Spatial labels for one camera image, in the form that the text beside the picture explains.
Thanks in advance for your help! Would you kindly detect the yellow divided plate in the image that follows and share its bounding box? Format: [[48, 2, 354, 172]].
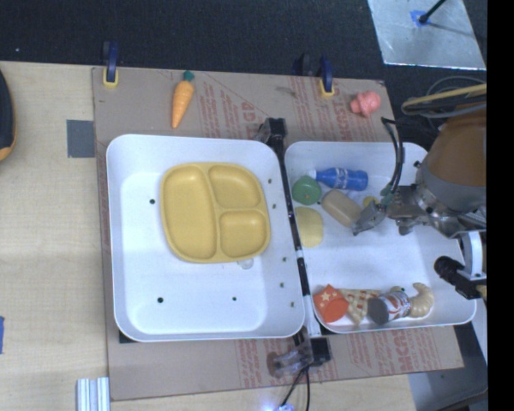
[[159, 162, 272, 265]]

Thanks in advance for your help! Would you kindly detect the black block with thin wires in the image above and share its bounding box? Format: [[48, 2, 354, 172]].
[[255, 117, 288, 144], [266, 335, 332, 377]]

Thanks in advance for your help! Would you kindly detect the red and white can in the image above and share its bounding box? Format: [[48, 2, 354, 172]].
[[366, 289, 413, 326]]

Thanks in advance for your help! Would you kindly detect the pizza slice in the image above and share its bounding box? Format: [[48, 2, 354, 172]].
[[338, 288, 383, 326]]

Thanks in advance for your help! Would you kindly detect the beige bread loaf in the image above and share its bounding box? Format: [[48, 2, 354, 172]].
[[320, 188, 363, 229]]

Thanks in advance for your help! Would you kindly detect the green round toy fruit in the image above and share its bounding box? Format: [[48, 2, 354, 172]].
[[291, 175, 324, 206]]

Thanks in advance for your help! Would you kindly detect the pink toy figure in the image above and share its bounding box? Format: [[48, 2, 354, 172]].
[[350, 90, 382, 119]]

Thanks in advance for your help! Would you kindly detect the white plastic tray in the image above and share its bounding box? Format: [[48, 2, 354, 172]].
[[105, 134, 307, 343], [284, 140, 478, 335]]

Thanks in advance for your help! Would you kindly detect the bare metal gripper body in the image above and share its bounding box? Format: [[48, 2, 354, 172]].
[[385, 183, 464, 238]]

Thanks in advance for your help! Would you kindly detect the black cylinder on white bracket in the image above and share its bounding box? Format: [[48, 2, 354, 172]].
[[433, 229, 488, 301]]

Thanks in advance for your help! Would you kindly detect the brown cardboard board red print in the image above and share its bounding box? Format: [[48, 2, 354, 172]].
[[91, 66, 466, 402]]

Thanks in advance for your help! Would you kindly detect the orange carrot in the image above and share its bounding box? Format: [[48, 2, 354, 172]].
[[170, 70, 196, 130]]

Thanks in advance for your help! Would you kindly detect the blue bottle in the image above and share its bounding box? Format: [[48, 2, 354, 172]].
[[306, 167, 369, 193]]

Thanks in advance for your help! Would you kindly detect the pale yellow oval toy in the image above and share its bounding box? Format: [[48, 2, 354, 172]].
[[294, 205, 325, 249]]

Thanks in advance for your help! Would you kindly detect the beige croissant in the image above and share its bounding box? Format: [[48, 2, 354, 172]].
[[389, 282, 435, 319]]

